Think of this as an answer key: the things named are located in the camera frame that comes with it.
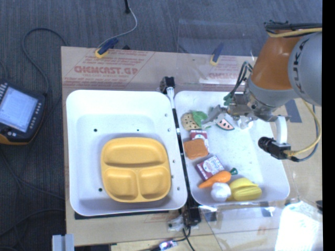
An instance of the blue and yellow clamp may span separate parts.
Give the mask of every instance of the blue and yellow clamp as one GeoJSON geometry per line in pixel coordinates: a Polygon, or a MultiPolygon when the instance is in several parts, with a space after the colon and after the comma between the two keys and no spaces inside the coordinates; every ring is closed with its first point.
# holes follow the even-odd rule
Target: blue and yellow clamp
{"type": "Polygon", "coordinates": [[[224,48],[224,44],[223,43],[220,43],[216,49],[213,51],[211,57],[210,57],[210,64],[213,65],[213,66],[216,66],[218,65],[219,63],[219,57],[220,57],[220,54],[221,54],[221,51],[222,49],[224,48]]]}
{"type": "Polygon", "coordinates": [[[98,59],[103,58],[108,54],[108,49],[113,48],[118,43],[118,41],[119,40],[116,37],[109,39],[101,48],[95,51],[95,56],[98,59]]]}

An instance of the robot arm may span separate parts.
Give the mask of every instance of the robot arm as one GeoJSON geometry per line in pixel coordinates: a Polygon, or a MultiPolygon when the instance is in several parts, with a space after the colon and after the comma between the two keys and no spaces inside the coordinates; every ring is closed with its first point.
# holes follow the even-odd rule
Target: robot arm
{"type": "Polygon", "coordinates": [[[240,73],[246,81],[244,92],[235,93],[241,82],[238,79],[233,91],[225,98],[226,111],[235,120],[243,117],[246,122],[257,119],[275,122],[279,138],[277,141],[261,138],[259,147],[277,159],[289,158],[298,162],[293,157],[297,153],[292,152],[286,143],[285,122],[289,117],[275,116],[273,111],[294,98],[321,106],[322,25],[271,22],[265,24],[265,28],[270,37],[254,67],[249,64],[242,66],[241,72],[248,70],[251,73],[248,78],[245,78],[245,73],[240,73]]]}

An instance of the yellow cable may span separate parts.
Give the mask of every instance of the yellow cable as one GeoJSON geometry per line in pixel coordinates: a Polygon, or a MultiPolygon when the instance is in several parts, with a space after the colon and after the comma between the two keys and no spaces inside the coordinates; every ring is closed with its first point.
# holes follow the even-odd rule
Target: yellow cable
{"type": "Polygon", "coordinates": [[[277,38],[277,37],[284,37],[284,36],[297,36],[297,35],[303,35],[305,33],[319,32],[319,31],[322,31],[322,28],[301,29],[301,30],[283,32],[283,33],[270,33],[270,32],[267,32],[267,34],[270,37],[277,38]]]}
{"type": "Polygon", "coordinates": [[[300,153],[303,153],[303,152],[305,152],[305,151],[308,151],[309,149],[313,148],[313,147],[320,141],[320,139],[321,139],[322,131],[321,131],[321,125],[320,125],[320,122],[319,122],[318,118],[316,117],[316,115],[314,114],[314,112],[312,111],[312,109],[307,105],[307,103],[306,103],[304,100],[303,100],[303,103],[306,105],[307,109],[308,109],[308,110],[310,111],[310,113],[313,115],[313,117],[314,117],[314,119],[315,119],[315,121],[316,121],[316,124],[317,124],[317,126],[318,126],[318,128],[319,128],[319,134],[318,134],[317,138],[314,140],[314,142],[313,142],[310,146],[308,146],[308,147],[306,147],[306,148],[304,148],[304,149],[302,149],[302,150],[300,150],[300,151],[289,151],[289,150],[285,150],[284,153],[287,155],[287,157],[291,157],[291,156],[294,156],[294,155],[298,155],[298,154],[300,154],[300,153]]]}

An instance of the yellow tray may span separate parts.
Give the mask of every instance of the yellow tray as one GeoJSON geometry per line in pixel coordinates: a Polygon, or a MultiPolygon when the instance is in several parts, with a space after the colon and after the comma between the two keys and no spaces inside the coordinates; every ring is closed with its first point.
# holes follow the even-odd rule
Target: yellow tray
{"type": "Polygon", "coordinates": [[[119,202],[149,202],[171,187],[168,154],[150,138],[116,138],[101,153],[102,179],[108,195],[119,202]]]}

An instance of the toy carrot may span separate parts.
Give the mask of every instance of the toy carrot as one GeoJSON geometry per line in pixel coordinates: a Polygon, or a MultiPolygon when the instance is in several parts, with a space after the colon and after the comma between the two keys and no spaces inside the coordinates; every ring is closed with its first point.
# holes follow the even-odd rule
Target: toy carrot
{"type": "Polygon", "coordinates": [[[206,179],[203,183],[199,184],[198,188],[208,188],[211,187],[216,182],[228,182],[230,181],[231,175],[237,175],[238,172],[236,168],[233,168],[231,171],[220,171],[219,173],[216,173],[215,175],[211,176],[210,178],[206,179]]]}

